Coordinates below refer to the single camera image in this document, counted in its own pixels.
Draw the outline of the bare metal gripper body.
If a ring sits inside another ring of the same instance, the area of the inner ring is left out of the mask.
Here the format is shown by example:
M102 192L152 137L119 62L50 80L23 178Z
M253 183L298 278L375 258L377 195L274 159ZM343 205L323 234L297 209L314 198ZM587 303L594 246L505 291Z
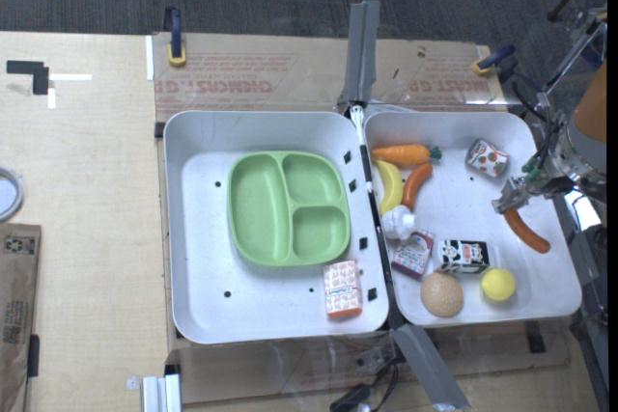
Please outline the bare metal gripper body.
M550 199L575 190L597 203L604 202L604 175L577 157L549 156L544 166L533 157L522 167L523 175L508 178L504 192L511 201L518 195Z

